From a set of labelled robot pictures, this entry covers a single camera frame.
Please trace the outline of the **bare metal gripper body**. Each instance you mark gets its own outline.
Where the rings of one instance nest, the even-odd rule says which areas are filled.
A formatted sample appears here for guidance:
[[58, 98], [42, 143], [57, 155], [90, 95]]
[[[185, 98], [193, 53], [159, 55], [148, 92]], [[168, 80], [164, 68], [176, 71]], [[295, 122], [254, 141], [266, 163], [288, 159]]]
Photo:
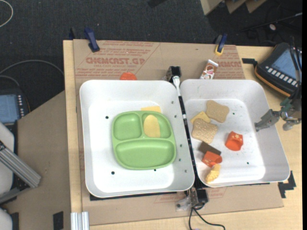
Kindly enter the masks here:
[[281, 108], [281, 118], [286, 122], [299, 123], [302, 120], [302, 108], [287, 104]]

